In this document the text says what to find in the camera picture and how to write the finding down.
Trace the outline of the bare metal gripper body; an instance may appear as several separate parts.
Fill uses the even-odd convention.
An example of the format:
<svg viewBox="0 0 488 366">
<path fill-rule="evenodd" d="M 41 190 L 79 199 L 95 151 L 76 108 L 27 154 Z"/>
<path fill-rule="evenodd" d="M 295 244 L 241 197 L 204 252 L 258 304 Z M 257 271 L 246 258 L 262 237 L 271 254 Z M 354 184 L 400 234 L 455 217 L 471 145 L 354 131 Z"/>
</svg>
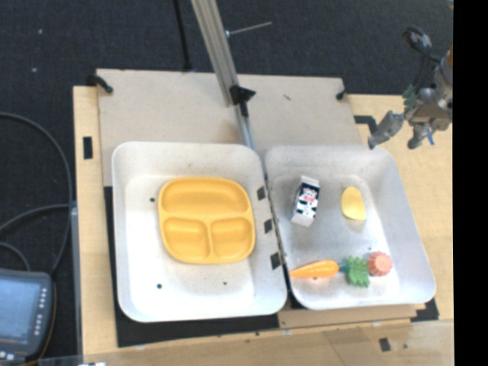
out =
<svg viewBox="0 0 488 366">
<path fill-rule="evenodd" d="M 410 125 L 428 124 L 431 129 L 448 129 L 452 122 L 452 91 L 435 88 L 408 87 L 403 93 L 404 118 Z"/>
</svg>

